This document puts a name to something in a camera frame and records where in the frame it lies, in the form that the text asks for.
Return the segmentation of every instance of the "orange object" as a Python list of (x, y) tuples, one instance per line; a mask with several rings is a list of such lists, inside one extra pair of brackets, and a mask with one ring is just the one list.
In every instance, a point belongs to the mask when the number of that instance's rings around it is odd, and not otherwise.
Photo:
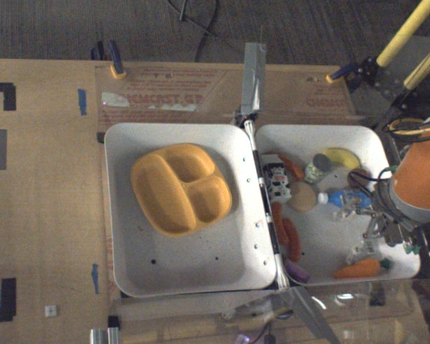
[(361, 278), (374, 277), (379, 274), (381, 263), (376, 259), (364, 259), (356, 262), (353, 265), (338, 270), (333, 274), (334, 278)]
[(231, 209), (228, 184), (209, 154), (194, 144), (175, 144), (139, 158), (130, 180), (150, 224), (182, 237), (224, 218)]
[(301, 167), (299, 167), (295, 162), (291, 159), (283, 156), (282, 154), (278, 154), (280, 160), (284, 163), (284, 167), (290, 174), (296, 178), (297, 181), (304, 180), (304, 171)]
[(371, 172), (364, 168), (354, 168), (347, 175), (347, 183), (350, 187), (359, 188), (360, 186), (367, 186), (370, 183), (370, 180), (360, 177), (359, 175), (371, 177)]
[(393, 175), (393, 188), (405, 203), (430, 210), (430, 140), (411, 146)]
[(287, 246), (289, 239), (287, 236), (287, 232), (285, 232), (284, 224), (282, 221), (283, 208), (283, 205), (279, 202), (272, 203), (271, 205), (271, 212), (272, 217), (274, 218), (274, 227), (277, 233), (277, 240), (282, 246)]
[(298, 262), (301, 259), (301, 239), (295, 225), (288, 218), (283, 218), (282, 223), (284, 225), (285, 233), (288, 236), (290, 242), (287, 246), (287, 257), (292, 262)]

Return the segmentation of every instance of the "white tray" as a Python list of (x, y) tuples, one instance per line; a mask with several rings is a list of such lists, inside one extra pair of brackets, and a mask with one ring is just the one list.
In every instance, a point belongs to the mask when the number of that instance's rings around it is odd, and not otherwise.
[[(130, 169), (145, 154), (195, 143), (214, 159), (233, 197), (228, 216), (180, 238), (158, 233), (143, 214)], [(123, 123), (105, 134), (118, 287), (133, 297), (258, 290), (276, 275), (274, 255), (247, 134), (232, 125)]]
[[(377, 175), (388, 167), (388, 161), (379, 137), (362, 126), (344, 125), (266, 125), (255, 136), (259, 154), (282, 153), (300, 164), (326, 148), (345, 148), (352, 151), (361, 165)], [(335, 168), (315, 185), (317, 191), (347, 186), (347, 169)], [(418, 255), (406, 254), (402, 245), (389, 247), (379, 239), (381, 252), (393, 266), (376, 277), (357, 279), (334, 279), (332, 273), (345, 265), (349, 249), (362, 239), (370, 218), (357, 216), (349, 222), (333, 221), (336, 206), (317, 205), (306, 213), (298, 213), (284, 206), (284, 216), (290, 217), (296, 226), (304, 255), (299, 265), (311, 278), (306, 285), (332, 285), (348, 282), (394, 280), (411, 278), (419, 272)]]

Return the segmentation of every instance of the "banana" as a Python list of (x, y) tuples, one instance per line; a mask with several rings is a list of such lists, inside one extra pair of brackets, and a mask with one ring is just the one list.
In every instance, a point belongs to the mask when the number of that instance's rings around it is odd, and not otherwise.
[(322, 152), (325, 154), (333, 163), (339, 163), (350, 170), (354, 168), (360, 168), (360, 160), (351, 151), (343, 148), (329, 148)]

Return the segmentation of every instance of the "plastic toy food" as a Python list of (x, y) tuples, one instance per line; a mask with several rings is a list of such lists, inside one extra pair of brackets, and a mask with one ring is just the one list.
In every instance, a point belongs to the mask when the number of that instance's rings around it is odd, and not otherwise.
[(361, 167), (358, 157), (347, 149), (329, 148), (324, 150), (322, 153), (325, 154), (333, 163), (346, 166), (350, 170)]
[(376, 259), (367, 258), (355, 264), (338, 270), (333, 274), (334, 278), (361, 278), (374, 277), (381, 271), (381, 263)]
[(231, 209), (223, 175), (209, 154), (194, 144), (170, 145), (139, 158), (130, 179), (148, 221), (169, 237), (203, 229)]
[(289, 239), (282, 222), (283, 205), (278, 201), (272, 203), (271, 212), (272, 217), (274, 218), (274, 227), (277, 233), (277, 239), (279, 241), (279, 244), (281, 244), (282, 246), (287, 246)]
[(295, 225), (288, 218), (283, 218), (282, 223), (285, 233), (288, 236), (289, 243), (287, 246), (287, 257), (292, 262), (298, 262), (301, 259), (301, 240)]
[(284, 260), (284, 267), (288, 275), (297, 282), (305, 284), (309, 281), (310, 274), (289, 259)]
[(304, 179), (305, 175), (302, 167), (299, 167), (295, 162), (282, 154), (279, 154), (279, 158), (284, 163), (285, 169), (290, 172), (293, 177), (295, 177), (296, 181)]
[(290, 185), (290, 193), (292, 198), (287, 201), (287, 205), (295, 211), (304, 213), (312, 209), (317, 203), (314, 188), (304, 181), (293, 182)]
[(371, 172), (364, 168), (354, 168), (347, 175), (347, 182), (350, 187), (366, 186), (370, 183)]
[(269, 200), (271, 203), (276, 201), (286, 203), (291, 195), (284, 163), (277, 154), (264, 154), (261, 156), (261, 162)]

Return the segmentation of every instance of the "yellow handle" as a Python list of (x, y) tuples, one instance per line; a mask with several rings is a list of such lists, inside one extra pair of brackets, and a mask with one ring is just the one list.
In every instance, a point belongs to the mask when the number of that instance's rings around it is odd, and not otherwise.
[(430, 0), (422, 0), (378, 56), (377, 64), (380, 67), (387, 67), (429, 15)]
[(430, 74), (430, 55), (427, 55), (416, 69), (404, 80), (403, 84), (408, 90), (415, 89), (419, 83)]
[(115, 65), (113, 64), (110, 65), (110, 70), (112, 71), (112, 75), (115, 79), (123, 79), (128, 74), (125, 70), (121, 74), (118, 74), (116, 72)]

